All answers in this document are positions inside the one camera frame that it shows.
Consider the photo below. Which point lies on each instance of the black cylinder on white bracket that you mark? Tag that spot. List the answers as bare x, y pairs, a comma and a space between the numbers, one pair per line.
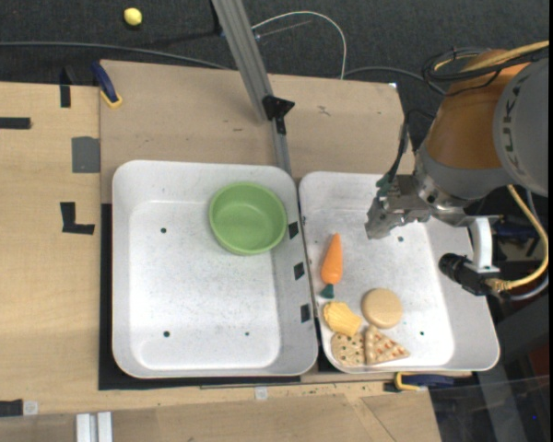
465, 272

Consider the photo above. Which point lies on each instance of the orange carrot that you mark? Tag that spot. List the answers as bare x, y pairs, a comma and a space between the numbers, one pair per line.
332, 260

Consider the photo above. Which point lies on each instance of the green bowl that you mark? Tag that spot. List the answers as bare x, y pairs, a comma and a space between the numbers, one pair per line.
248, 219

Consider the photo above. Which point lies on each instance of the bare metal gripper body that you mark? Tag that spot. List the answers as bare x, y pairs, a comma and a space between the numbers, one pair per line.
408, 196

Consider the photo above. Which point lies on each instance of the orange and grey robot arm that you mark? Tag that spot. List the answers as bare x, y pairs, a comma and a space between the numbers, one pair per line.
470, 131

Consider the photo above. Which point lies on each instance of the beige dotted round biscuit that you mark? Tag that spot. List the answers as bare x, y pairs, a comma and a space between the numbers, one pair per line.
348, 350

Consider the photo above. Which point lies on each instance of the white plastic tray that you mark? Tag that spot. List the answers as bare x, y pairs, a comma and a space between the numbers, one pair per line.
410, 265
189, 293

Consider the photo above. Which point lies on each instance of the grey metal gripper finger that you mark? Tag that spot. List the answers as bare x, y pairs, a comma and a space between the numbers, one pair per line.
404, 218
376, 224

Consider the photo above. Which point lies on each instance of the yellow ball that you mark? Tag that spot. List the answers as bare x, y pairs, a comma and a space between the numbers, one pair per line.
132, 16

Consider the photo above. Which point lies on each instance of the beige pizza slice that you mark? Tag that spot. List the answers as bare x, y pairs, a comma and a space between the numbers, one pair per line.
381, 349

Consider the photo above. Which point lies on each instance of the yellow ridged toy pastry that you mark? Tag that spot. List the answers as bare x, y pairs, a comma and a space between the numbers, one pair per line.
341, 319

